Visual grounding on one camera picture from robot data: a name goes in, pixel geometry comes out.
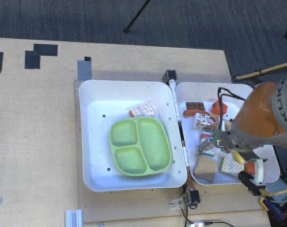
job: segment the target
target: wooden table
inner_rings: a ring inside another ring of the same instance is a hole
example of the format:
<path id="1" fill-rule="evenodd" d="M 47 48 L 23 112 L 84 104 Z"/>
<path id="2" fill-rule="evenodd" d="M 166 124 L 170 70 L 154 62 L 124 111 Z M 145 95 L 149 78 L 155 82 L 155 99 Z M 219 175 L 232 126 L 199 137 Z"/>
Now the wooden table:
<path id="1" fill-rule="evenodd" d="M 41 56 L 39 70 L 25 69 L 33 44 L 56 44 L 58 55 Z M 85 189 L 78 176 L 77 61 L 91 57 L 93 79 L 161 81 L 165 70 L 176 70 L 177 82 L 226 83 L 223 51 L 0 39 L 0 52 L 0 227 L 63 227 L 65 211 L 79 208 L 86 227 L 184 225 L 179 211 L 168 210 L 180 189 Z M 242 184 L 196 187 L 202 202 L 189 212 L 191 220 L 270 226 Z"/>

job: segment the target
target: brown chocolate bar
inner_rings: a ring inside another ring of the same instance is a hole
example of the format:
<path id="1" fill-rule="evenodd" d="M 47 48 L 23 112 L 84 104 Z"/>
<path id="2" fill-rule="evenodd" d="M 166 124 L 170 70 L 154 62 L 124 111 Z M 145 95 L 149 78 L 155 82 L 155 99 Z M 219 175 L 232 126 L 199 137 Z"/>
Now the brown chocolate bar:
<path id="1" fill-rule="evenodd" d="M 201 109 L 205 110 L 204 103 L 200 102 L 186 102 L 187 109 Z"/>

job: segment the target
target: table top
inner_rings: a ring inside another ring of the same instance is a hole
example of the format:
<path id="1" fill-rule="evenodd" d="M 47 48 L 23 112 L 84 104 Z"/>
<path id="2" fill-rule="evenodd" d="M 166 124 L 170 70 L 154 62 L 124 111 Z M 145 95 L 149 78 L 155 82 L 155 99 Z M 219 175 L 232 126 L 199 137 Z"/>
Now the table top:
<path id="1" fill-rule="evenodd" d="M 58 54 L 40 56 L 39 70 L 25 69 L 25 51 L 34 44 L 58 45 Z M 93 79 L 161 81 L 165 70 L 176 70 L 177 83 L 229 83 L 223 51 L 0 39 L 0 52 L 0 227 L 64 226 L 64 212 L 78 208 L 84 226 L 184 225 L 179 211 L 168 210 L 180 189 L 85 189 L 78 173 L 77 61 L 91 57 Z M 202 202 L 190 219 L 269 226 L 258 199 L 242 184 L 196 188 Z"/>

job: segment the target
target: green divided tray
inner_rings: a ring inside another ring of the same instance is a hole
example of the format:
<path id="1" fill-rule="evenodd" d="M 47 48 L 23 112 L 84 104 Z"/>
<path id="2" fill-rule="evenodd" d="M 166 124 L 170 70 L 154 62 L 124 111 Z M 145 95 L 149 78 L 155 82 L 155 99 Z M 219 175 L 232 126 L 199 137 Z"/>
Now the green divided tray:
<path id="1" fill-rule="evenodd" d="M 129 176 L 144 176 L 167 169 L 172 152 L 167 133 L 157 119 L 133 117 L 115 122 L 109 141 L 117 168 Z"/>

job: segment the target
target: bread slice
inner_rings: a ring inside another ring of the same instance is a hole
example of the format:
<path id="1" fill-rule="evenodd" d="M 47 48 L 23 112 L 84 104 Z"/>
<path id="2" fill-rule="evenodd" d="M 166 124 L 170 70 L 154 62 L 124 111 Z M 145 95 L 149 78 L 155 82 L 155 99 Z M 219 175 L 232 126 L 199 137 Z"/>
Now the bread slice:
<path id="1" fill-rule="evenodd" d="M 209 159 L 205 155 L 200 155 L 194 170 L 194 175 L 211 182 L 214 180 L 216 169 L 217 163 L 215 161 Z"/>

